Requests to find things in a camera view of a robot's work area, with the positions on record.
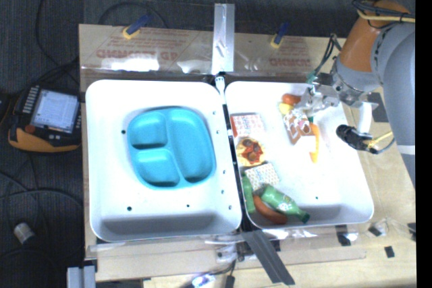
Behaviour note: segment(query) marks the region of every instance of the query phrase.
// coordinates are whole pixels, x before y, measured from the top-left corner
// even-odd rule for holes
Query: food item
[[[301,96],[293,95],[293,94],[283,94],[282,102],[287,105],[294,106],[296,103],[299,103],[301,100]]]
[[[239,141],[237,148],[237,157],[245,167],[253,167],[264,162],[264,149],[258,141],[246,137]]]
[[[267,205],[264,204],[264,202],[259,196],[254,196],[254,204],[258,212],[263,215],[267,220],[270,220],[277,225],[285,225],[288,222],[288,217],[286,215],[270,209]]]
[[[244,173],[249,178],[249,182],[254,192],[266,185],[276,185],[280,181],[275,168],[271,163],[265,163],[258,167],[249,168],[245,170]]]
[[[287,216],[297,216],[303,223],[309,221],[311,217],[306,211],[300,209],[291,197],[288,197],[271,185],[268,185],[264,189],[261,200]]]
[[[230,119],[234,137],[255,136],[264,132],[264,123],[259,114],[232,115]]]
[[[315,151],[311,151],[309,154],[310,154],[310,158],[312,159],[312,162],[317,163],[318,149],[319,149],[319,127],[314,123],[310,123],[310,129],[312,130],[312,133],[315,135]]]
[[[285,123],[291,143],[297,144],[303,138],[302,142],[308,144],[309,150],[307,151],[310,152],[315,149],[315,138],[311,130],[311,123],[304,113],[293,109],[283,117],[283,122]]]
[[[249,178],[244,176],[242,177],[242,186],[243,186],[243,194],[244,200],[246,202],[246,210],[249,214],[255,212],[255,204],[252,195],[252,185],[250,184]]]
[[[294,109],[294,106],[289,105],[288,103],[279,103],[279,111],[282,115],[288,114],[292,109]]]

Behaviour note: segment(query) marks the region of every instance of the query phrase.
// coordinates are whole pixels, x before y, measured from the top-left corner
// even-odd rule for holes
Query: green bottle
[[[261,195],[261,200],[274,207],[277,211],[287,216],[295,215],[303,223],[306,223],[311,217],[306,211],[301,210],[297,203],[286,194],[278,191],[271,185],[267,185]]]
[[[255,212],[254,196],[252,195],[252,184],[247,176],[242,178],[243,194],[246,201],[246,210],[249,214]]]

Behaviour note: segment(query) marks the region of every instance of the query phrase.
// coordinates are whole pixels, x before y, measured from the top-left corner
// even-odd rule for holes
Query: electronic device
[[[65,152],[81,145],[78,94],[33,84],[18,97],[11,115],[9,143],[30,152]]]

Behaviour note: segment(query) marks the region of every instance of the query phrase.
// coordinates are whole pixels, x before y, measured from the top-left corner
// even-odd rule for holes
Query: metal bracket
[[[261,230],[243,232],[242,236],[255,253],[272,283],[296,284],[285,264],[277,255],[275,248],[271,245],[270,240]]]
[[[95,266],[67,269],[67,288],[96,288]]]
[[[234,71],[234,5],[215,5],[211,73]]]

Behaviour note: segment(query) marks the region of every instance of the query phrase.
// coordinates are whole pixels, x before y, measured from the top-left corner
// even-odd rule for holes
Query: blue plate
[[[184,188],[208,179],[216,168],[209,131],[190,109],[154,109],[133,118],[128,147],[135,173],[155,189]]]

